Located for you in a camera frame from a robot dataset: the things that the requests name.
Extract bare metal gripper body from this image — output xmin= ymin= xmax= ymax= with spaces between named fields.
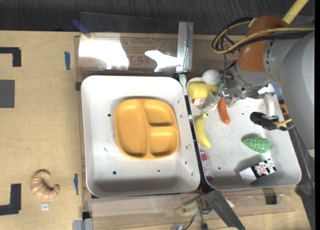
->
xmin=220 ymin=78 xmax=266 ymax=101

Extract white and red packet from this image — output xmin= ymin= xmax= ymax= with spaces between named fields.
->
xmin=191 ymin=97 xmax=210 ymax=111

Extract orange carrot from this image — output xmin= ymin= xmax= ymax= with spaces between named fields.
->
xmin=218 ymin=98 xmax=231 ymax=125

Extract yellow bottle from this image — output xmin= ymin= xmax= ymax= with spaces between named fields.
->
xmin=187 ymin=81 xmax=219 ymax=100

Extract thin black and white rod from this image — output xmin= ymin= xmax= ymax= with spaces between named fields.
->
xmin=178 ymin=73 xmax=209 ymax=192

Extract white ball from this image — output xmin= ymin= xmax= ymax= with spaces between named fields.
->
xmin=201 ymin=69 xmax=222 ymax=86

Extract yellow banana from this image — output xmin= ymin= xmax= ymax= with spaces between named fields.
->
xmin=194 ymin=113 xmax=212 ymax=149

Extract white plastic tray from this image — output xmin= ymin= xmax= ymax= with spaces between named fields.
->
xmin=186 ymin=77 xmax=302 ymax=191
xmin=80 ymin=75 xmax=202 ymax=198

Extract green grapes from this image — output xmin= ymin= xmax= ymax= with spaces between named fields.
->
xmin=241 ymin=136 xmax=273 ymax=154

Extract pink and white carton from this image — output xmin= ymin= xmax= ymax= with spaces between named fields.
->
xmin=199 ymin=150 xmax=215 ymax=182

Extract black and white cow carton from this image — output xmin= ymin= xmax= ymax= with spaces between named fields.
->
xmin=238 ymin=158 xmax=278 ymax=181

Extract orange divided plate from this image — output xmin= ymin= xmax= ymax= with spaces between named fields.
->
xmin=114 ymin=98 xmax=180 ymax=160

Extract yellow pole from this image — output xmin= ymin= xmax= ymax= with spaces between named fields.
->
xmin=281 ymin=0 xmax=316 ymax=25

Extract tan croissant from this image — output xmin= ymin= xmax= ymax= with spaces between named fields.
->
xmin=30 ymin=169 xmax=61 ymax=202

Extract black cylinder on white bracket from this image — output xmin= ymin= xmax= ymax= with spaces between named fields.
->
xmin=249 ymin=93 xmax=280 ymax=131

